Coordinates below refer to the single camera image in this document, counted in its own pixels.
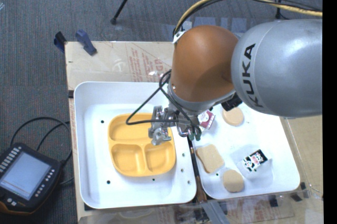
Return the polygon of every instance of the gray carpet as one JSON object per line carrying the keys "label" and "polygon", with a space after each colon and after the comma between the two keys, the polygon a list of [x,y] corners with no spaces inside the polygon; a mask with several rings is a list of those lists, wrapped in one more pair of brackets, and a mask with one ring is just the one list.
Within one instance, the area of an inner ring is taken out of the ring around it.
{"label": "gray carpet", "polygon": [[[27,120],[52,116],[68,121],[64,54],[54,45],[61,31],[68,41],[83,29],[92,41],[172,41],[172,30],[183,13],[199,0],[128,0],[117,24],[110,23],[122,0],[0,0],[0,152]],[[322,8],[323,0],[297,0]],[[193,14],[193,26],[216,24],[234,33],[275,19],[276,8],[248,0],[226,0]],[[314,18],[281,11],[281,18]],[[35,148],[56,122],[38,120],[21,129],[15,141]],[[64,158],[71,148],[65,127],[52,132],[40,152]],[[72,160],[63,180],[73,174]],[[0,213],[1,224],[77,223],[74,184],[58,187],[29,217]]]}

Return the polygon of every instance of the yellow divided plate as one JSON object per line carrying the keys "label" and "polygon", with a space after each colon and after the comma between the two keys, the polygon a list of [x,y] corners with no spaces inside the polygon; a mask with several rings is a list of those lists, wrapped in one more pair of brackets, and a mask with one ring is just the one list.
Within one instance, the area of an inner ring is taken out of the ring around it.
{"label": "yellow divided plate", "polygon": [[[114,117],[108,126],[108,142],[112,163],[125,176],[153,176],[170,171],[175,164],[175,146],[172,131],[171,141],[160,145],[151,144],[148,129],[151,123],[127,125],[130,114]],[[131,122],[150,120],[151,113],[135,114]]]}

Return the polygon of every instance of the white tray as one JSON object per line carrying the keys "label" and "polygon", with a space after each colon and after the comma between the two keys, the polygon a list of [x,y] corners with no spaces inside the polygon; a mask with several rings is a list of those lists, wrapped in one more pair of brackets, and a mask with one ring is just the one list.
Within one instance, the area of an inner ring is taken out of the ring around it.
{"label": "white tray", "polygon": [[[196,194],[190,149],[186,138],[172,128],[176,163],[157,176],[127,177],[114,168],[107,128],[110,120],[136,110],[156,89],[150,82],[84,82],[74,91],[76,139],[80,192],[83,201],[95,209],[186,203]],[[158,92],[140,112],[167,107]]]}
{"label": "white tray", "polygon": [[[244,122],[240,126],[232,126],[222,118],[221,105],[215,106],[211,128],[202,133],[200,141],[194,139],[192,142],[195,150],[214,144],[225,162],[217,171],[206,173],[197,157],[205,192],[213,199],[228,199],[296,189],[300,184],[300,175],[280,118],[256,112],[244,103],[239,108],[243,111]],[[228,169],[240,172],[236,164],[257,149],[261,149],[271,160],[258,168],[260,176],[253,179],[244,177],[242,191],[228,192],[223,185],[223,173]]]}

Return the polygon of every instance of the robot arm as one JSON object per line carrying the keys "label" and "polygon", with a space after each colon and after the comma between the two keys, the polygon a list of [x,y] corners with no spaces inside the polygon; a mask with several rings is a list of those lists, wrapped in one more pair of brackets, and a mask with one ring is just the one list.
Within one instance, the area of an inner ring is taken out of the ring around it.
{"label": "robot arm", "polygon": [[149,137],[169,139],[167,127],[200,139],[198,115],[221,104],[287,118],[322,114],[322,20],[257,25],[241,38],[212,25],[194,27],[175,42],[169,106],[154,108]]}

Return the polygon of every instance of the display screen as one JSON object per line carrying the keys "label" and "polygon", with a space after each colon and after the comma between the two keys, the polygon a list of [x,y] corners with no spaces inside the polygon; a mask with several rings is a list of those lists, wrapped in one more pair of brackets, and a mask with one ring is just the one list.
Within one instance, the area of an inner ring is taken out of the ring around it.
{"label": "display screen", "polygon": [[51,166],[22,152],[0,179],[0,186],[29,200]]}

